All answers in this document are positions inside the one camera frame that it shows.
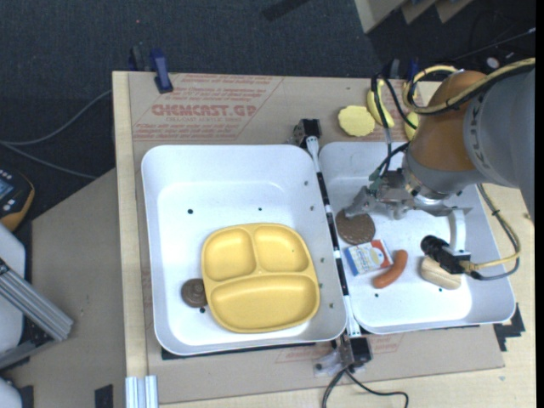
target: yellow divided plate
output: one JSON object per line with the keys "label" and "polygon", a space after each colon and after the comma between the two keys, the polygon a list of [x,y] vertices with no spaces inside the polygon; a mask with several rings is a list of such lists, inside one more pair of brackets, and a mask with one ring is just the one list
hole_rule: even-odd
{"label": "yellow divided plate", "polygon": [[271,332],[311,319],[320,303],[303,238],[283,224],[215,231],[202,248],[202,278],[213,317],[233,332]]}

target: toy sausage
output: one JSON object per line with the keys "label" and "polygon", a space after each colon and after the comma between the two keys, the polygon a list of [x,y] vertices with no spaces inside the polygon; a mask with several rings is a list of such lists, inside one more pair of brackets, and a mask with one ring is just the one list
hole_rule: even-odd
{"label": "toy sausage", "polygon": [[404,249],[399,249],[393,260],[393,265],[389,270],[372,280],[372,284],[376,289],[383,289],[392,282],[396,281],[400,275],[404,272],[406,263],[408,262],[408,252]]}

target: blue clamp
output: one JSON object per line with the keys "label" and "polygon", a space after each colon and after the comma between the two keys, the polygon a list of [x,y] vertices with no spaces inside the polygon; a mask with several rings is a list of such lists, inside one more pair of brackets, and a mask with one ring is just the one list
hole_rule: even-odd
{"label": "blue clamp", "polygon": [[173,86],[168,77],[167,58],[160,48],[150,52],[151,68],[156,71],[155,84],[161,94],[172,92]]}

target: dark carpet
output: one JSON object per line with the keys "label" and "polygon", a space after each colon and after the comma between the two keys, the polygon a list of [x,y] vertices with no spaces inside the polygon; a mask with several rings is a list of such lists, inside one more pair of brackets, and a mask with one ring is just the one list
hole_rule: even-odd
{"label": "dark carpet", "polygon": [[0,162],[36,187],[26,221],[115,166],[106,93],[134,45],[161,48],[172,72],[302,77],[371,77],[395,59],[480,69],[536,48],[536,0],[475,0],[444,24],[395,11],[369,34],[354,0],[0,0],[0,15]]}

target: white tray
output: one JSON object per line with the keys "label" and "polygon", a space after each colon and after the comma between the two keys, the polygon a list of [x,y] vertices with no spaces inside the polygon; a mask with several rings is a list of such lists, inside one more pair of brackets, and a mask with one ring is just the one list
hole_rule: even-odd
{"label": "white tray", "polygon": [[[155,332],[161,346],[189,356],[332,340],[346,313],[325,208],[308,153],[282,145],[162,145],[142,161]],[[309,321],[281,331],[240,334],[185,304],[182,285],[201,278],[201,248],[213,231],[279,223],[306,242],[320,283]]]}
{"label": "white tray", "polygon": [[[368,176],[387,154],[385,143],[335,142],[320,152],[320,164],[331,201],[337,213],[349,206],[360,188],[369,184]],[[402,154],[394,157],[391,168],[400,166]],[[472,261],[499,258],[495,240],[487,222],[475,186],[448,200],[448,205],[471,207],[466,215],[466,248]],[[355,277],[343,255],[344,270],[354,317],[367,331],[376,334],[425,330],[450,326],[470,326],[508,320],[515,310],[515,300],[508,278],[478,281],[463,276],[456,290],[440,289],[419,275],[423,258],[420,243],[425,235],[450,241],[448,218],[436,218],[422,211],[409,211],[394,220],[388,210],[372,213],[376,239],[383,239],[391,253],[405,249],[409,254],[403,275],[391,286],[376,289],[371,283],[377,272]],[[350,245],[339,237],[341,250]],[[503,274],[502,265],[482,269],[484,275]]]}

